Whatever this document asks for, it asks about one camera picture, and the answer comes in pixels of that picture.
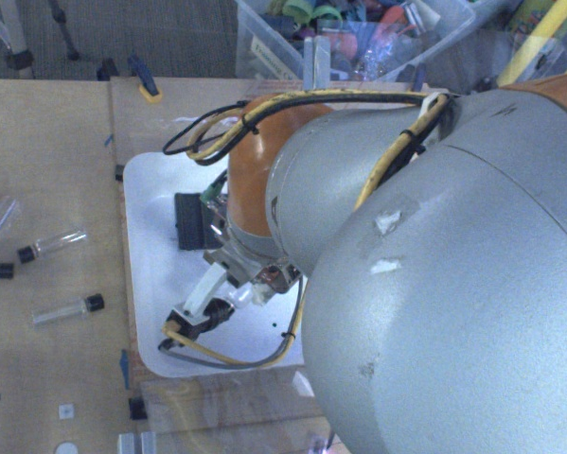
yellow stick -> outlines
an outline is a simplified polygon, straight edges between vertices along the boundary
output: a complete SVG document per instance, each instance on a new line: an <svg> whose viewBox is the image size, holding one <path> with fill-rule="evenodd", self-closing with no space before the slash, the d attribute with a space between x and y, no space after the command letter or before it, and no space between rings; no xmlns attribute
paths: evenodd
<svg viewBox="0 0 567 454"><path fill-rule="evenodd" d="M515 82L567 18L567 0L557 0L533 29L497 79L498 86Z"/></svg>

